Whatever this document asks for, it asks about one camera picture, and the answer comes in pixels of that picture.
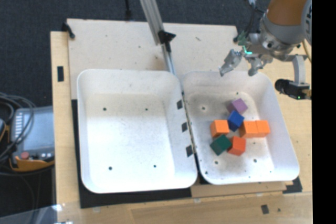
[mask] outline white tray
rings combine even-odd
[[[81,178],[94,193],[187,188],[197,178],[180,82],[166,71],[78,76]]]
[[[191,124],[200,172],[211,184],[289,181],[299,175],[299,164],[282,117],[274,86],[262,73],[250,77],[245,71],[190,72],[183,80],[186,109]],[[271,133],[249,138],[241,156],[210,148],[210,124],[227,119],[226,106],[242,98],[248,106],[245,120],[268,120]],[[227,136],[239,135],[230,132]]]

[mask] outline black bracket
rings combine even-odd
[[[165,44],[166,50],[168,52],[172,52],[172,48],[170,47],[170,41],[172,41],[173,38],[176,37],[176,35],[165,32],[163,30],[159,31],[158,35],[159,35],[160,43]]]
[[[75,38],[75,35],[74,35],[74,33],[72,32],[72,30],[71,30],[71,28],[70,28],[70,26],[68,25],[67,22],[64,22],[64,23],[62,24],[62,31],[68,32],[70,38]]]

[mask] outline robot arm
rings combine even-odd
[[[255,75],[258,69],[271,63],[273,58],[292,61],[295,80],[279,80],[276,89],[295,99],[310,99],[309,85],[304,82],[307,55],[290,53],[305,40],[312,46],[312,0],[271,0],[262,14],[259,31],[251,33],[254,14],[261,12],[256,0],[245,0],[251,7],[252,15],[248,26],[234,41],[242,47],[241,51],[231,50],[219,68],[220,75],[230,72],[244,57],[251,65],[248,73]]]

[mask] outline black floor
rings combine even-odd
[[[270,0],[258,0],[265,10]],[[166,23],[248,23],[243,0],[157,0]],[[145,21],[139,0],[129,0],[131,20]],[[50,32],[67,18],[125,20],[125,0],[0,0],[0,92],[52,105]],[[9,177],[0,174],[0,217],[54,203],[52,173]]]

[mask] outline wooden table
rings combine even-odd
[[[80,38],[83,20],[68,20],[73,26],[76,38]],[[120,25],[125,28],[125,22],[109,22],[86,20],[93,28],[99,25],[99,31],[93,33],[100,39],[105,37],[109,24]],[[137,29],[146,28],[145,23],[128,22]],[[173,52],[178,51],[179,43],[185,43],[188,38],[196,40],[199,46],[223,46],[226,51],[235,45],[232,38],[237,34],[234,26],[209,25],[181,25],[164,24],[166,31],[176,34],[172,41]],[[145,36],[150,40],[149,31],[132,31]],[[53,75],[53,107],[55,117],[55,154],[56,154],[56,201],[61,210],[58,212],[58,221],[73,221],[74,223],[312,223],[312,115],[311,101],[294,100],[286,95],[277,93],[278,102],[285,119],[292,144],[300,164],[299,179],[302,192],[284,194],[283,191],[293,182],[249,183],[227,186],[200,185],[191,187],[192,197],[186,199],[144,202],[138,204],[123,204],[93,208],[80,208],[75,157],[74,130],[71,108],[71,75],[69,56],[69,35],[66,32],[52,31],[51,66]],[[303,48],[295,51],[304,54]],[[188,56],[173,55],[173,59],[185,57],[186,68],[188,62],[192,69],[197,57],[206,52],[195,53],[192,59]],[[226,52],[213,51],[210,54],[219,57],[207,58],[200,62],[201,71],[215,71],[223,62]],[[311,63],[306,60],[307,82],[311,83]],[[64,77],[59,77],[60,69]],[[279,78],[293,80],[292,63],[274,60],[263,70],[274,83]]]

